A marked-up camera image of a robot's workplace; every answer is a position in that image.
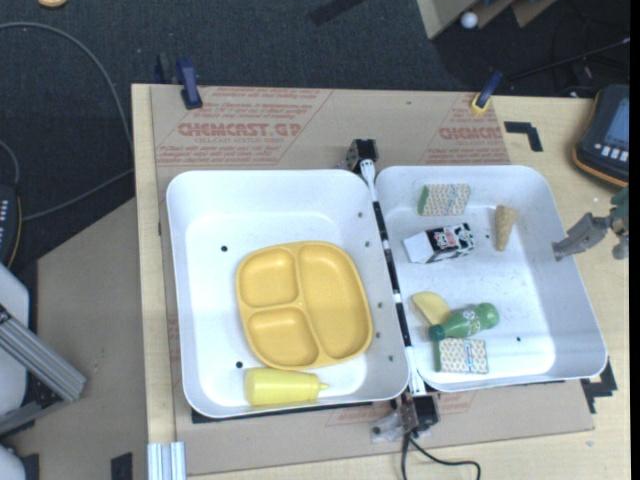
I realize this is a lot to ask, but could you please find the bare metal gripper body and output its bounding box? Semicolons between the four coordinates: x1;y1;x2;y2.
607;186;630;235

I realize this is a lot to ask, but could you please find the white plastic tray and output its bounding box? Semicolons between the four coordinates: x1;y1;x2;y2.
165;168;413;420
373;164;610;394

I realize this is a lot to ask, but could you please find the black and white milk carton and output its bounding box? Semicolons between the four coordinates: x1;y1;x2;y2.
402;222;477;265

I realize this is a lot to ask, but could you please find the green bottle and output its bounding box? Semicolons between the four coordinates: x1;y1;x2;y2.
427;301;501;343

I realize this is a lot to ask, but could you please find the green and white patterned packet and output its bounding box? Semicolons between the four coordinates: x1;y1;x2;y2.
432;337;490;375
417;182;472;218

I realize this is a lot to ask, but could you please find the yellow banana piece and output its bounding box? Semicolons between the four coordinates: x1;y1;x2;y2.
410;290;453;327

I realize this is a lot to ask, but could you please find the thin black and white rod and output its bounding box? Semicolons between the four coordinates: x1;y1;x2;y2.
360;159;426;396

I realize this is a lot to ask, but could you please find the yellow divided plate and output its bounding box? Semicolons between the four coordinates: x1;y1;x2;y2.
234;240;375;372

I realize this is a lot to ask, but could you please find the yellow squeeze bottle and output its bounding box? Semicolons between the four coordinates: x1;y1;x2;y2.
243;366;331;407

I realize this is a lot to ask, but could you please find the brown cardboard board red print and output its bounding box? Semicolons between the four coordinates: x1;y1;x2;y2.
148;84;597;477

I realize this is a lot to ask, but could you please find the black block with thin wires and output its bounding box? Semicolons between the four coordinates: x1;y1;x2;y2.
344;138;380;172
398;393;442;433

